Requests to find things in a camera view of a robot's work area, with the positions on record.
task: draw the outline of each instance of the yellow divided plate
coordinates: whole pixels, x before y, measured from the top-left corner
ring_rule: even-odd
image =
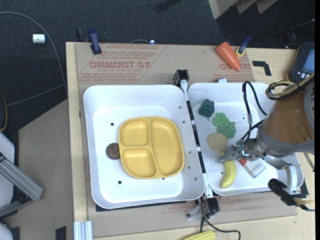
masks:
[[[126,120],[119,128],[118,142],[122,165],[132,177],[166,178],[181,172],[185,165],[179,130],[165,117]]]

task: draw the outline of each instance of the teal toy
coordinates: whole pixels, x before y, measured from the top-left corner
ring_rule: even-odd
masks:
[[[199,114],[201,116],[204,116],[206,118],[209,118],[212,116],[212,114],[215,112],[215,103],[211,100],[208,100],[207,98],[202,102],[200,108],[199,108]]]

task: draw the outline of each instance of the black device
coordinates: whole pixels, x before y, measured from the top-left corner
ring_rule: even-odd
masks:
[[[315,72],[315,43],[306,42],[298,47],[292,67],[287,73],[287,79],[300,83]]]

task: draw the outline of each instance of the white plug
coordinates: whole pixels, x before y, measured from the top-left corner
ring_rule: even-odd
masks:
[[[46,35],[45,34],[33,34],[32,35],[32,42],[34,44],[44,44],[46,42]]]

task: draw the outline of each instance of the banana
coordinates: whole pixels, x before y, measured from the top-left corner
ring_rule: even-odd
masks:
[[[221,182],[221,188],[225,189],[230,187],[236,179],[236,163],[234,160],[224,162],[225,173]]]

